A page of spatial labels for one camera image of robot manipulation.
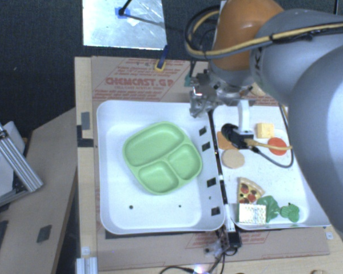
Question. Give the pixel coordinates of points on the red tomato slice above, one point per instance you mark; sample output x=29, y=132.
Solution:
x=277, y=150

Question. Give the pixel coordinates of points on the tan round biscuit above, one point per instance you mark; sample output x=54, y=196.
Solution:
x=233, y=158

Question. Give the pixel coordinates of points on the green broccoli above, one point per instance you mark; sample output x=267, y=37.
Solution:
x=291, y=212

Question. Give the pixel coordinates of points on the green divided plate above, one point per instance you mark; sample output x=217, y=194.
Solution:
x=160, y=156

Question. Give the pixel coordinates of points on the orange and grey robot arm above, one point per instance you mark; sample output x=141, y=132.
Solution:
x=308, y=101

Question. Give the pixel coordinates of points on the black cylinder on white bracket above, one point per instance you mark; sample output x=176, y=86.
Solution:
x=240, y=137

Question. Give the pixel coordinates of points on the green lettuce leaf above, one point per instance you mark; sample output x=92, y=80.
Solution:
x=270, y=207

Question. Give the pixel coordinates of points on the white plastic tray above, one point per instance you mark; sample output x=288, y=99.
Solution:
x=117, y=210
x=274, y=178

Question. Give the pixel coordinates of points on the orange flat slice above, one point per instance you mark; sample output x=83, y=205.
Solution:
x=223, y=144

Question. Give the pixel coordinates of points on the brown cardboard board red print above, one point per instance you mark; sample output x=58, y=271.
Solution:
x=137, y=81

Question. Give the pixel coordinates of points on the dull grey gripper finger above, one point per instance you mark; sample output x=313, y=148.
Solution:
x=208, y=105
x=195, y=107

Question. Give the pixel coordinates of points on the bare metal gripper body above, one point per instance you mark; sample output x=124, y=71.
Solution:
x=214, y=91

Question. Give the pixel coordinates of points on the pizza slice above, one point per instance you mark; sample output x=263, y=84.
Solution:
x=247, y=191

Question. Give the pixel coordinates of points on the yellow cheese block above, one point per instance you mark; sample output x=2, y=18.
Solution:
x=264, y=130

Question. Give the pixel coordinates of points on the thin black and white rod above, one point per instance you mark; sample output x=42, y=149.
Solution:
x=219, y=167

